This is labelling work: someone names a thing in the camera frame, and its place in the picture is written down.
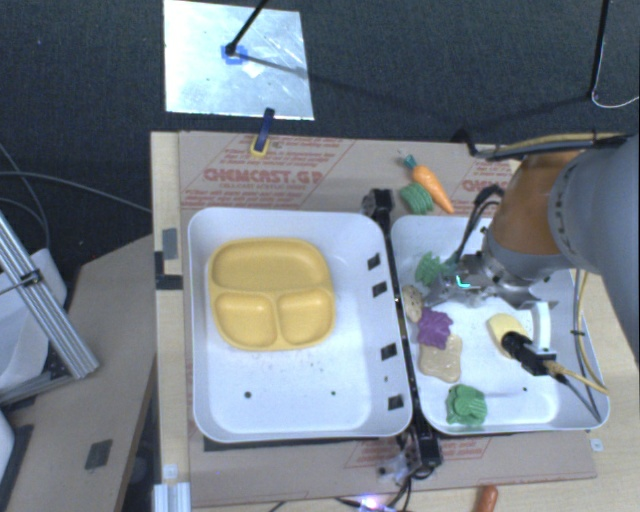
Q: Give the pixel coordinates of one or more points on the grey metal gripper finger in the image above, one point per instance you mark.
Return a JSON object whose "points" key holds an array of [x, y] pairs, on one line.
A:
{"points": [[439, 294], [446, 272]]}

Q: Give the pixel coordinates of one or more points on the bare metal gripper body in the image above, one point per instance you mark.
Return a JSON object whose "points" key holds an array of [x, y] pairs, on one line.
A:
{"points": [[480, 280]]}

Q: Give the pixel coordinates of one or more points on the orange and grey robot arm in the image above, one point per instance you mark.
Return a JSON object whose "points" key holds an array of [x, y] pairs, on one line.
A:
{"points": [[590, 210]]}

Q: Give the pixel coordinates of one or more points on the green toy leaf vegetable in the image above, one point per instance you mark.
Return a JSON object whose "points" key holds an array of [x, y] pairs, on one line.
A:
{"points": [[416, 197], [426, 270]]}

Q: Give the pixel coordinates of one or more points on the beige dotted biscuit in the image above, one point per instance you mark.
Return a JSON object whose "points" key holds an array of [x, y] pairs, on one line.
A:
{"points": [[412, 302]]}

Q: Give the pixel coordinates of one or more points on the purple grapes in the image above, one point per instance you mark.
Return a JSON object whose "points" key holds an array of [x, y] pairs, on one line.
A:
{"points": [[434, 327]]}

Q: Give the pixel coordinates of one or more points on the thin black rod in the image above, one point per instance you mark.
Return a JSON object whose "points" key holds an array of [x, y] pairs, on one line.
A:
{"points": [[400, 300]]}

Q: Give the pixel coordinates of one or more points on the yellow banana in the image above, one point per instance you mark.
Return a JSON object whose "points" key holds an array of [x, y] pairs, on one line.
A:
{"points": [[502, 324]]}

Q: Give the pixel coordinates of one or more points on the beige bread slice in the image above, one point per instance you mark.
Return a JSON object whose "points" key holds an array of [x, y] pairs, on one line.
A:
{"points": [[441, 362]]}

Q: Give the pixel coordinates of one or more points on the orange carrot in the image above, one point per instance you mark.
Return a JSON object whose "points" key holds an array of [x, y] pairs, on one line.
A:
{"points": [[432, 184]]}

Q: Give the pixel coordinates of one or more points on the green toy broccoli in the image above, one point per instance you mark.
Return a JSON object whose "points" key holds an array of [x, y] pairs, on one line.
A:
{"points": [[466, 406]]}

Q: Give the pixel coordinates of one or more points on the white plastic tray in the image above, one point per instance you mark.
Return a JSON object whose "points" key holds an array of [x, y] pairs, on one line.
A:
{"points": [[500, 395], [300, 380]]}

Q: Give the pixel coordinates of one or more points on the yellow divided plate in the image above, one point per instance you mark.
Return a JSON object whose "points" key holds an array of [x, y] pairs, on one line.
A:
{"points": [[270, 290]]}

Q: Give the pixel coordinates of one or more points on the brown cardboard board red print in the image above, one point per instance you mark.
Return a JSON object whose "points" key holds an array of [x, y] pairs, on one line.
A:
{"points": [[300, 170]]}

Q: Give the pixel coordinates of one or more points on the orange sausage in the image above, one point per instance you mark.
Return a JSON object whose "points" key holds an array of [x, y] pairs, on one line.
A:
{"points": [[486, 500]]}

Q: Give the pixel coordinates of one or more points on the black cylinder on white bracket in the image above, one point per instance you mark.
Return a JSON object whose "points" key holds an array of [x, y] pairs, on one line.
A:
{"points": [[535, 356]]}

